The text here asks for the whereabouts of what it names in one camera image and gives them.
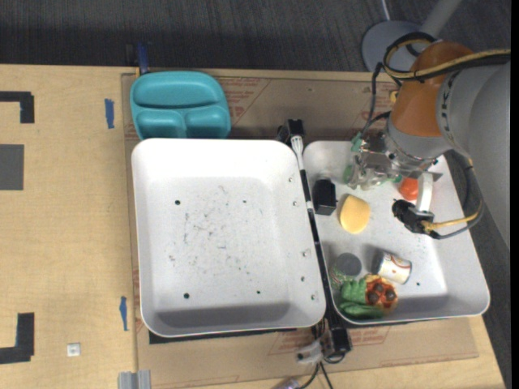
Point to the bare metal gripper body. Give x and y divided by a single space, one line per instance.
379 160

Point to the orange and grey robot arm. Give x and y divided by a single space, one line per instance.
466 108

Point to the orange toy carrot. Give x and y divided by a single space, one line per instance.
408 189

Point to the yellow toy bread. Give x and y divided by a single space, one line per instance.
354 214

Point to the small black box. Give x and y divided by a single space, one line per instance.
323 197

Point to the white plastic tray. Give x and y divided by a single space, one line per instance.
409 241
227 237

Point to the thin black and white rod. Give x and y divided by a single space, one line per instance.
312 217

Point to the brown cardboard board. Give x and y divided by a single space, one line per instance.
308 99

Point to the grey-topped striped can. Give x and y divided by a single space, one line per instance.
348 263

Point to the white printed can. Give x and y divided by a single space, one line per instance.
395 268

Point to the grey floor stand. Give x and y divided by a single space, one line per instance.
383 43

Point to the toy pizza slice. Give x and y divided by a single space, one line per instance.
383 294

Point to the green toy broccoli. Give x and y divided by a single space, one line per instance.
357 298

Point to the teal divided plate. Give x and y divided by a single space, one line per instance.
178 95

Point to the small white square tile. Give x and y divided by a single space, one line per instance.
73 349

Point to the black cylinder on white bracket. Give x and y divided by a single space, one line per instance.
411 215

